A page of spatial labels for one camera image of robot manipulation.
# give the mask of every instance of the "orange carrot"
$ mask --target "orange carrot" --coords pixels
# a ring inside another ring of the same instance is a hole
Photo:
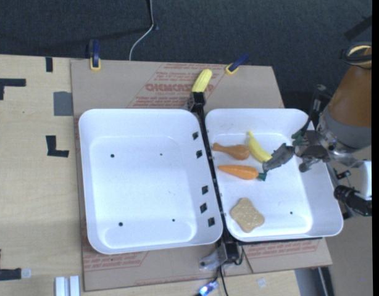
[[[240,144],[234,146],[222,146],[219,143],[215,142],[213,145],[213,150],[225,152],[238,160],[244,160],[250,156],[249,147]]]
[[[221,171],[237,176],[241,179],[252,180],[258,177],[258,170],[248,165],[219,165]]]

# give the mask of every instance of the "hole in tray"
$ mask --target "hole in tray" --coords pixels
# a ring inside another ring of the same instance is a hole
[[[207,220],[207,222],[209,223],[209,227],[213,226],[213,225],[215,224],[214,217],[209,218],[209,219]]]
[[[203,214],[207,210],[206,203],[203,203],[199,208],[201,209],[201,214]]]

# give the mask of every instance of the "white cable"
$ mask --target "white cable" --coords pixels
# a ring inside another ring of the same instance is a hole
[[[130,52],[129,52],[129,60],[132,60],[132,53],[133,53],[133,50],[135,49],[136,45],[138,43],[140,43],[140,41],[145,38],[151,31],[152,29],[154,28],[154,14],[153,14],[153,9],[152,9],[152,0],[149,0],[149,3],[150,3],[150,16],[151,16],[151,27],[148,29],[148,31],[142,35],[142,37],[140,37],[133,45],[132,45],[132,48],[130,49]]]

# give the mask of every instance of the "white tray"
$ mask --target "white tray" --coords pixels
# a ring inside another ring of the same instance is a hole
[[[99,252],[210,244],[222,220],[197,118],[89,110],[79,122],[88,239]]]
[[[292,145],[291,135],[306,122],[307,115],[295,109],[217,109],[206,115],[209,142],[222,145],[247,144],[252,131],[260,145],[273,153],[282,143]],[[275,241],[334,236],[343,227],[333,186],[322,163],[300,173],[301,159],[294,157],[285,165],[270,170],[265,181],[247,181],[220,171],[217,166],[241,164],[262,165],[254,157],[235,160],[222,152],[212,151],[223,211],[229,232],[240,241]],[[247,197],[265,216],[265,223],[246,233],[230,217],[230,210]]]

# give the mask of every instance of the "toy banana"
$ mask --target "toy banana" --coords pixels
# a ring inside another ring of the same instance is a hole
[[[266,162],[272,158],[268,152],[266,152],[256,141],[254,136],[252,135],[252,131],[249,132],[250,138],[248,141],[248,147],[250,149],[251,154],[260,162]]]

